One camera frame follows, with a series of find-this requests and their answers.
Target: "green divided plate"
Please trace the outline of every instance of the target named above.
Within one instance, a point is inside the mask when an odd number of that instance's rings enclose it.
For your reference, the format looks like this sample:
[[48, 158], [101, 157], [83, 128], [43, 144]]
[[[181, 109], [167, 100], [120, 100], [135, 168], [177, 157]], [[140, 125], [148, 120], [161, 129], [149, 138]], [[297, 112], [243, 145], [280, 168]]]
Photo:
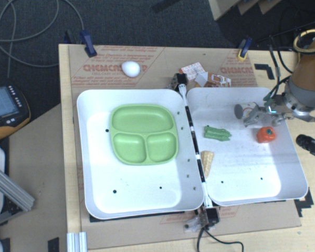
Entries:
[[132, 165], [167, 163], [179, 149], [174, 117], [155, 104], [127, 104], [111, 113], [110, 134], [117, 158]]

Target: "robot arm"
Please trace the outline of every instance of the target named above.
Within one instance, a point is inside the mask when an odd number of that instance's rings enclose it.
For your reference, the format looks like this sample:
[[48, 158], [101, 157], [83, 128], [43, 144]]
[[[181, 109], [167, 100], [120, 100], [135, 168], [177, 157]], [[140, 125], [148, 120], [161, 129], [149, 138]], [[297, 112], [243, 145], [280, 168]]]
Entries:
[[[272, 125], [277, 126], [285, 119], [298, 118], [306, 122], [315, 122], [311, 112], [315, 110], [315, 38], [308, 49], [299, 46], [299, 40], [306, 34], [315, 33], [309, 30], [301, 33], [294, 40], [295, 50], [302, 57], [300, 58], [291, 76], [280, 81], [272, 91], [264, 98], [263, 107], [256, 106], [244, 119], [244, 125], [256, 123], [265, 115], [272, 116]], [[278, 86], [285, 83], [285, 91], [276, 94]], [[299, 135], [296, 143], [315, 155], [315, 139], [306, 135]]]

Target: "clamp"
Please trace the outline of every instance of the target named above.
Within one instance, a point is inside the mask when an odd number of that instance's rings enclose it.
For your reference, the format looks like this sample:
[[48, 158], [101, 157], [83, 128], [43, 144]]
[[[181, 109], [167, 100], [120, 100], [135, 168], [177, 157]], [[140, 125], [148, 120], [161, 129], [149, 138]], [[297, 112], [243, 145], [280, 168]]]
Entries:
[[244, 60], [246, 59], [246, 57], [247, 57], [247, 51], [248, 51], [248, 49], [249, 49], [251, 43], [252, 43], [252, 38], [250, 38], [250, 37], [247, 37], [246, 40], [244, 39], [244, 40], [241, 42], [241, 44], [239, 45], [240, 51], [239, 51], [239, 53], [238, 53], [238, 55], [237, 55], [237, 59], [238, 59], [239, 61], [244, 61]]
[[81, 42], [76, 40], [75, 35], [72, 33], [70, 29], [66, 30], [65, 35], [64, 35], [65, 44], [80, 44], [80, 43], [85, 44], [86, 45], [85, 52], [87, 53], [87, 55], [90, 58], [96, 56], [97, 52], [95, 48], [93, 47], [91, 34], [85, 29], [85, 30], [80, 31], [79, 35], [80, 35]]

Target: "egg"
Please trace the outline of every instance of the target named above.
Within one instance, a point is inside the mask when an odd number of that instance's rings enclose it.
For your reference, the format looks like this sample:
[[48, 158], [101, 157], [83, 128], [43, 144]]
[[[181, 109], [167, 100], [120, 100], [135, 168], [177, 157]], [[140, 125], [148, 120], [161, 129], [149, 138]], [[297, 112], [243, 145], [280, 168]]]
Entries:
[[121, 64], [121, 69], [128, 77], [135, 78], [140, 74], [140, 65], [135, 61], [126, 61]]

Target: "screen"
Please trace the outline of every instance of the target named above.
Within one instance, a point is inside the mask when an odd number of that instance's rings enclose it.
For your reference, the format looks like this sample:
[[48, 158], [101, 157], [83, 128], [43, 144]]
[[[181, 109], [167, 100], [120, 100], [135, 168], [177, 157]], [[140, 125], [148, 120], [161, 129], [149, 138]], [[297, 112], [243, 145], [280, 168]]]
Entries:
[[0, 87], [0, 117], [18, 113], [9, 91], [6, 87]]

